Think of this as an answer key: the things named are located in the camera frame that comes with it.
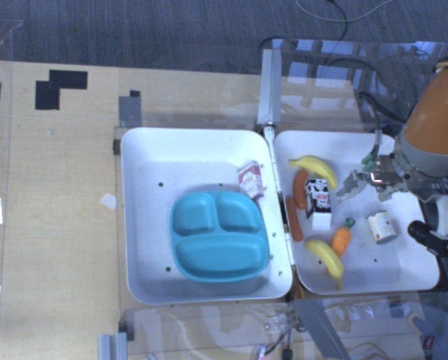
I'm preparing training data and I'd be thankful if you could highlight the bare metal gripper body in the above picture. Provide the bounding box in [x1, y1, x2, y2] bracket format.
[366, 154, 413, 203]

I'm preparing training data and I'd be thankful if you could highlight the black and white milk carton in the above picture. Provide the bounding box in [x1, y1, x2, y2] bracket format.
[304, 178, 333, 231]

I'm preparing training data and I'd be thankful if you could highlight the yellow banana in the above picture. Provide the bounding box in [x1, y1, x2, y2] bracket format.
[304, 238, 345, 291]
[287, 154, 338, 191]

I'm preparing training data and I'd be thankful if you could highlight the orange sausage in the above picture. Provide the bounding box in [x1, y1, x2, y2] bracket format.
[292, 168, 310, 211]
[285, 196, 305, 243]

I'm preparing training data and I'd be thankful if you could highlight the orange carrot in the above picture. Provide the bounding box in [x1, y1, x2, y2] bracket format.
[329, 217, 356, 259]

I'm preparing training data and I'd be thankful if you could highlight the white can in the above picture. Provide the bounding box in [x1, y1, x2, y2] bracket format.
[365, 210, 398, 245]

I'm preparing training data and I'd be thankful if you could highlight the white plastic tray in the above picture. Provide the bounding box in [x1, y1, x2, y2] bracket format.
[120, 127, 294, 307]
[274, 130, 441, 297]

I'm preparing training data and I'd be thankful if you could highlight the blue divided plate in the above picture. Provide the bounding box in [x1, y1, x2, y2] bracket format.
[170, 190, 271, 284]

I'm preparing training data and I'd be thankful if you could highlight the black cylinder on white bracket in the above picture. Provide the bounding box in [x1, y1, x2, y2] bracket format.
[407, 194, 448, 259]

